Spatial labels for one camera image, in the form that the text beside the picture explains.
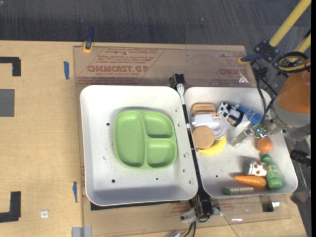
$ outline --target green bottle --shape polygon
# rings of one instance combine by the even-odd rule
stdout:
[[[261,161],[265,162],[268,166],[267,175],[265,177],[268,187],[271,190],[280,189],[282,187],[282,180],[279,177],[276,166],[272,164],[270,156],[267,154],[262,155]]]

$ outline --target black tape corner marker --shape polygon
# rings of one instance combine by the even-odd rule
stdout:
[[[11,192],[10,209],[0,213],[0,223],[18,221],[21,217],[21,192]]]
[[[12,76],[21,76],[21,60],[19,57],[0,57],[0,63],[11,63],[12,64]]]

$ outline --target blue tape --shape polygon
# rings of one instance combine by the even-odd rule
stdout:
[[[69,63],[67,61],[64,61],[64,73],[66,80],[69,79]]]
[[[78,197],[77,197],[77,182],[74,182],[73,191],[74,191],[74,195],[75,195],[75,202],[78,203]]]

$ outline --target gray square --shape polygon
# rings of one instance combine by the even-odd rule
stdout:
[[[0,117],[14,117],[14,89],[0,89]]]

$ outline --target orange ball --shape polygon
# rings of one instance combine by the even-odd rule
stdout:
[[[268,137],[259,138],[257,141],[257,149],[262,153],[267,153],[272,149],[272,142]]]

